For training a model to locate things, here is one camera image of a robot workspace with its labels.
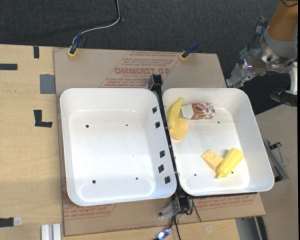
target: wooden table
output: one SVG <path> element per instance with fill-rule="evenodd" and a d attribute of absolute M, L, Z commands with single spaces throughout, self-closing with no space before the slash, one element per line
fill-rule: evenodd
<path fill-rule="evenodd" d="M 22 225 L 0 228 L 0 240 L 37 240 L 44 224 L 63 223 L 60 157 L 55 94 L 40 94 L 40 75 L 54 75 L 52 47 L 0 44 L 0 64 L 18 70 L 0 71 L 0 218 L 20 217 Z M 52 128 L 35 127 L 34 110 Z M 212 231 L 206 231 L 209 225 Z M 182 224 L 182 240 L 238 240 L 234 219 Z M 151 240 L 160 227 L 133 229 L 62 239 Z M 167 239 L 178 239 L 176 232 Z"/>

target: yellow banana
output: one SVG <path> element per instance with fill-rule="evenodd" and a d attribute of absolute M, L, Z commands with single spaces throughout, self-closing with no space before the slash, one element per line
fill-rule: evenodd
<path fill-rule="evenodd" d="M 169 116 L 168 116 L 168 126 L 171 129 L 176 128 L 177 126 L 177 118 L 180 113 L 181 103 L 183 100 L 184 98 L 180 97 L 180 99 L 176 103 L 174 103 L 170 109 Z"/>

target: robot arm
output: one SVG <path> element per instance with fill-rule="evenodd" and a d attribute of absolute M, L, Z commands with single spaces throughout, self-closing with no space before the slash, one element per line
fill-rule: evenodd
<path fill-rule="evenodd" d="M 239 88 L 266 71 L 289 73 L 289 90 L 274 90 L 277 102 L 298 104 L 298 0 L 280 0 L 269 24 L 259 17 L 251 43 L 240 52 L 237 63 L 226 80 L 228 87 Z"/>

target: small cardboard box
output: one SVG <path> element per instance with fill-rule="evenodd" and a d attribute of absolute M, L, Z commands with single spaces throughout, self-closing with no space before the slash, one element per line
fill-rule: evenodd
<path fill-rule="evenodd" d="M 216 113 L 211 103 L 190 103 L 181 107 L 182 116 L 191 120 L 211 119 Z"/>
<path fill-rule="evenodd" d="M 152 74 L 160 74 L 162 90 L 169 88 L 226 87 L 215 54 L 192 53 L 180 61 L 177 52 L 80 49 L 76 57 L 67 48 L 54 50 L 57 118 L 64 233 L 66 236 L 166 226 L 170 220 L 158 218 L 157 211 L 170 198 L 124 203 L 79 206 L 68 197 L 65 177 L 60 96 L 71 88 L 142 88 Z M 178 222 L 196 223 L 260 216 L 265 214 L 258 193 L 195 199 L 195 210 Z"/>

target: dark gray floor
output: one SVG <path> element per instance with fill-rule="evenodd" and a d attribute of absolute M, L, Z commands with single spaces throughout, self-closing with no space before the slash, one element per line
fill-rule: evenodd
<path fill-rule="evenodd" d="M 224 77 L 239 62 L 239 51 L 257 17 L 270 20 L 278 0 L 119 0 L 124 22 L 88 35 L 86 48 L 181 52 L 194 42 L 197 52 L 218 55 Z M 0 44 L 68 47 L 78 32 L 117 17 L 114 0 L 0 0 Z M 289 75 L 271 73 L 242 89 L 255 114 L 279 103 L 275 88 Z"/>

